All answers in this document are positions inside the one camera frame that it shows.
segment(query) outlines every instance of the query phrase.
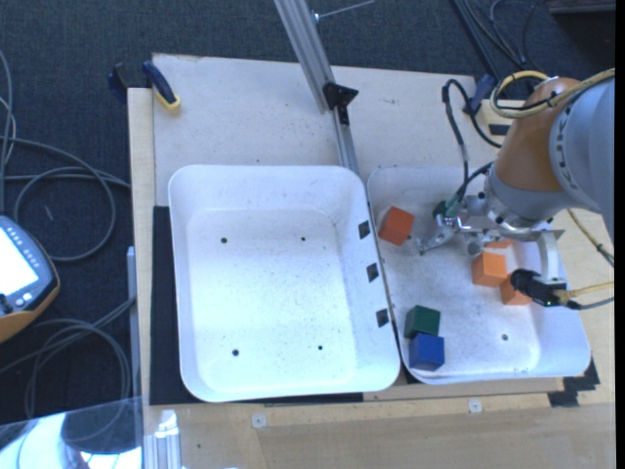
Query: black mat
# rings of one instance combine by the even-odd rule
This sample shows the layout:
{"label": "black mat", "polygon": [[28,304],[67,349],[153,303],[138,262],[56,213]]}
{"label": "black mat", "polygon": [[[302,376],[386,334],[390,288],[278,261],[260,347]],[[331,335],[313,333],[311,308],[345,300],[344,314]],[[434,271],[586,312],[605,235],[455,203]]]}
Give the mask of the black mat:
{"label": "black mat", "polygon": [[[154,207],[152,252],[149,403],[151,405],[198,403],[199,400],[188,391],[180,373],[174,253],[168,207]],[[361,401],[362,394],[353,393],[266,398],[243,403],[312,404]]]}

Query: yellow cable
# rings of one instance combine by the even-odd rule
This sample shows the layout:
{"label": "yellow cable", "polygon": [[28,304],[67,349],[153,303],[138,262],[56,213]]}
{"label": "yellow cable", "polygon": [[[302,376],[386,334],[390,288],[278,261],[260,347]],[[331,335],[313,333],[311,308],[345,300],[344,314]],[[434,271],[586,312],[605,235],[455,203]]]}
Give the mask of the yellow cable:
{"label": "yellow cable", "polygon": [[570,208],[566,209],[566,212],[568,212],[568,215],[570,216],[570,218],[573,220],[573,222],[575,223],[575,225],[579,228],[579,230],[590,240],[590,242],[595,245],[595,248],[597,248],[597,250],[602,251],[605,255],[607,255],[612,261],[614,260],[614,254],[610,254],[609,252],[607,252],[604,249],[604,245],[602,243],[599,243],[594,236],[592,236],[590,234],[590,232],[584,227],[584,225],[580,222],[579,218],[577,217],[577,215],[575,213],[573,213],[573,211]]}
{"label": "yellow cable", "polygon": [[501,83],[497,87],[495,87],[495,89],[493,89],[492,93],[490,94],[490,106],[492,107],[492,110],[495,113],[499,114],[500,116],[503,116],[504,118],[526,118],[533,114],[539,113],[540,111],[543,111],[547,109],[548,107],[556,107],[560,102],[569,98],[573,94],[576,94],[577,92],[580,92],[584,89],[592,87],[593,85],[603,82],[604,80],[615,75],[616,75],[616,68],[613,67],[611,69],[606,69],[605,71],[597,73],[591,76],[590,78],[587,78],[573,85],[572,87],[565,89],[564,91],[560,92],[553,98],[545,100],[545,102],[539,106],[530,107],[528,109],[522,109],[522,110],[507,109],[505,107],[499,107],[497,105],[497,98],[499,97],[499,93],[511,83],[521,80],[522,78],[527,78],[527,77],[537,78],[543,81],[549,79],[549,77],[546,74],[541,73],[539,71],[532,71],[532,70],[519,71],[517,73],[513,73],[509,76],[506,76],[501,81]]}
{"label": "yellow cable", "polygon": [[568,302],[573,297],[583,295],[589,292],[595,292],[597,290],[604,290],[606,288],[613,288],[613,281],[606,281],[605,283],[598,283],[596,285],[585,286],[583,288],[577,288],[576,290],[554,290],[554,293],[560,298],[561,302]]}

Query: black carpet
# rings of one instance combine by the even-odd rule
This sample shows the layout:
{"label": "black carpet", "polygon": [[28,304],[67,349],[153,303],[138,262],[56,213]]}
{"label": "black carpet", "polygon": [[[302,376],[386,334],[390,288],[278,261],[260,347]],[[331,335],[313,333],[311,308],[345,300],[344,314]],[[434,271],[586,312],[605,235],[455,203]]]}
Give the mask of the black carpet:
{"label": "black carpet", "polygon": [[[319,14],[367,0],[309,0]],[[488,15],[495,0],[469,0]],[[550,75],[586,78],[615,63],[615,13],[552,16],[540,0],[496,7],[503,36],[523,65]],[[466,32],[450,0],[375,0],[321,20],[330,62],[473,75],[520,69],[485,41],[491,64]],[[141,64],[152,53],[296,61],[271,0],[0,0],[0,49],[12,70],[18,135],[71,151],[130,180],[126,108],[106,77],[124,63],[130,86],[145,86]],[[0,96],[7,97],[4,75]],[[16,147],[8,175],[37,174],[67,161]],[[9,212],[21,184],[8,183]],[[95,321],[127,298],[126,251],[133,243],[129,193],[113,189],[114,232],[96,255],[58,264],[62,292],[39,321]],[[21,223],[55,256],[89,250],[103,237],[110,210],[89,182],[41,183],[25,197]],[[33,325],[0,344],[0,423],[25,418],[24,389],[33,360],[7,365],[40,349],[54,329]],[[126,317],[106,327],[129,353]],[[36,380],[34,415],[118,399],[115,355],[97,336],[54,356]]]}

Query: white plastic bin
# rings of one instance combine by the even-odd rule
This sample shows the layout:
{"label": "white plastic bin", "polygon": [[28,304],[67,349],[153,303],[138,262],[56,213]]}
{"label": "white plastic bin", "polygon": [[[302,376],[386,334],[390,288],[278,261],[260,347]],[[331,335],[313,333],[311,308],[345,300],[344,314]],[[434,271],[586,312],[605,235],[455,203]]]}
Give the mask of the white plastic bin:
{"label": "white plastic bin", "polygon": [[[379,245],[406,367],[429,384],[584,372],[590,347],[578,312],[535,303],[505,306],[498,287],[473,284],[471,257],[461,234],[425,255],[419,253],[416,238],[425,235],[435,206],[461,182],[460,168],[388,167],[374,172],[367,183],[377,224],[391,206],[415,216],[410,240],[402,246],[380,240]],[[477,179],[468,193],[476,194],[482,186],[483,180]],[[500,253],[506,256],[509,272],[541,271],[535,243],[515,242]],[[417,304],[440,311],[438,335],[444,339],[445,363],[434,371],[408,365],[409,341],[403,337],[403,327],[407,313]]]}
{"label": "white plastic bin", "polygon": [[399,354],[362,181],[191,165],[169,184],[181,374],[200,400],[378,391]]}

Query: display screen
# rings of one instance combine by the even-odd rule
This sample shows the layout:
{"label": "display screen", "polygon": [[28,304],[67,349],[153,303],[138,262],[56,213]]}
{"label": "display screen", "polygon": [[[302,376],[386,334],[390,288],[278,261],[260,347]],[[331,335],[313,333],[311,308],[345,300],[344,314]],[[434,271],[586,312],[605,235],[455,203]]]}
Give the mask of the display screen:
{"label": "display screen", "polygon": [[0,293],[11,295],[38,279],[20,250],[0,228]]}

